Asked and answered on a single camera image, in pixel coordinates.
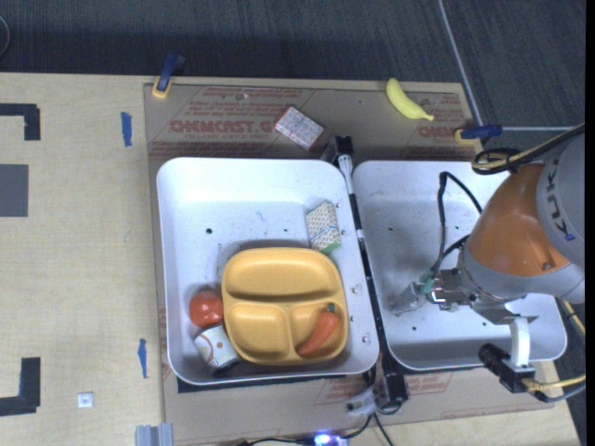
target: dark gray cloth backdrop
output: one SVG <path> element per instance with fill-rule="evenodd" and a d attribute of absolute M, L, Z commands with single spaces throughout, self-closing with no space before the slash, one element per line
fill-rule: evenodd
<path fill-rule="evenodd" d="M 482 122 L 584 120 L 587 0 L 442 2 Z M 0 0 L 0 15 L 0 72 L 158 74 L 177 49 L 186 75 L 464 83 L 439 0 Z M 561 377 L 585 368 L 569 339 Z M 569 404 L 586 444 L 586 394 Z"/>

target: white can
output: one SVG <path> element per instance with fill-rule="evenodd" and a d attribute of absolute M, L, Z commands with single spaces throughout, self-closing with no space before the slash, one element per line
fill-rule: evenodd
<path fill-rule="evenodd" d="M 194 339 L 194 344 L 198 347 L 203 360 L 214 372 L 230 367 L 240 360 L 230 338 L 227 337 L 223 324 L 204 329 Z"/>

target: orange vegetable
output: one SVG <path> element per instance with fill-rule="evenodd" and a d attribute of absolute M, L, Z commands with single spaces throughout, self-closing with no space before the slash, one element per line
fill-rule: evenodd
<path fill-rule="evenodd" d="M 223 301 L 214 291 L 201 291 L 191 299 L 188 311 L 192 323 L 205 329 L 223 320 Z"/>
<path fill-rule="evenodd" d="M 298 349 L 297 354 L 300 357 L 308 356 L 320 348 L 323 343 L 331 336 L 339 325 L 339 317 L 335 313 L 335 305 L 329 304 L 328 310 L 321 312 L 316 320 L 314 331 L 306 342 Z"/>

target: carrot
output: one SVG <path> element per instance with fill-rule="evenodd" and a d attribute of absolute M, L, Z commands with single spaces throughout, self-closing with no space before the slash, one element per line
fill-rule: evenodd
<path fill-rule="evenodd" d="M 328 310 L 318 315 L 313 332 L 308 340 L 297 349 L 297 354 L 300 357 L 305 357 L 314 353 L 331 336 L 338 325 L 339 317 L 335 313 L 335 305 L 329 304 Z"/>

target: gray square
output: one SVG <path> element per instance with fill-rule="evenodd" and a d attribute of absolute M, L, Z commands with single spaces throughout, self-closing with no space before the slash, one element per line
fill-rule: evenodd
<path fill-rule="evenodd" d="M 0 216 L 29 215 L 29 166 L 0 164 Z"/>

